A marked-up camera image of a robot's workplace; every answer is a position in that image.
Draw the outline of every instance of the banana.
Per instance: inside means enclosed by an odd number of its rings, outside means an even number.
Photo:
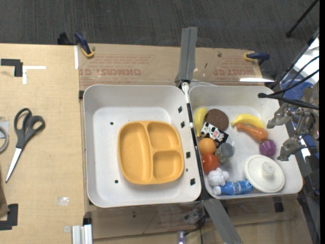
[[[202,129],[203,123],[204,123],[204,118],[206,114],[208,113],[207,108],[201,107],[199,108],[194,116],[194,128],[196,131],[197,136],[200,136],[200,131]]]
[[[238,123],[248,124],[256,128],[264,128],[263,122],[258,117],[251,114],[240,114],[230,124],[235,126]]]

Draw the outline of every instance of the black scissors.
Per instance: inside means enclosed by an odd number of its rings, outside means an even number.
[[[19,129],[19,128],[17,128],[18,120],[24,112],[26,112],[26,116],[24,117],[24,120],[22,122],[21,129]],[[33,128],[33,126],[37,122],[39,122],[40,125],[36,128]],[[14,170],[14,168],[17,164],[17,161],[20,157],[20,154],[23,151],[25,145],[27,144],[27,142],[30,140],[31,137],[33,137],[36,133],[42,131],[45,128],[45,122],[41,116],[33,116],[30,109],[23,108],[15,116],[14,127],[15,127],[15,131],[16,131],[18,140],[17,140],[17,144],[16,144],[16,151],[15,151],[14,157],[12,158],[12,161],[11,161],[11,164],[9,167],[9,171],[8,171],[8,175],[7,175],[5,182],[7,182],[9,180],[9,177],[11,176],[12,171]]]

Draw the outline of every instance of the orange divided plate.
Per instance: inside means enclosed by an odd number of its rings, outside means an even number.
[[[125,124],[118,134],[118,159],[124,177],[134,184],[171,182],[184,170],[179,134],[161,121]]]

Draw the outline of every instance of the yellow clamp pad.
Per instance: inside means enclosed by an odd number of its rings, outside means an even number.
[[[83,48],[81,48],[82,53],[83,53],[87,58],[91,58],[91,57],[93,57],[93,50],[90,49],[90,48],[89,48],[89,50],[90,50],[90,54],[87,54],[86,51],[85,51]]]
[[[245,53],[243,54],[243,58],[244,58],[245,61],[247,61],[247,62],[253,62],[253,61],[255,60],[255,59],[248,58],[247,55],[248,55],[247,52],[245,52]]]

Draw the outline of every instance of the blue bottle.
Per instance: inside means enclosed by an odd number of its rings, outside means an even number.
[[[228,194],[228,195],[237,195],[237,194],[243,194],[248,193],[252,191],[254,188],[249,183],[248,180],[242,180],[242,181],[229,181],[224,186],[215,186],[213,188],[213,193],[215,195],[220,194]]]

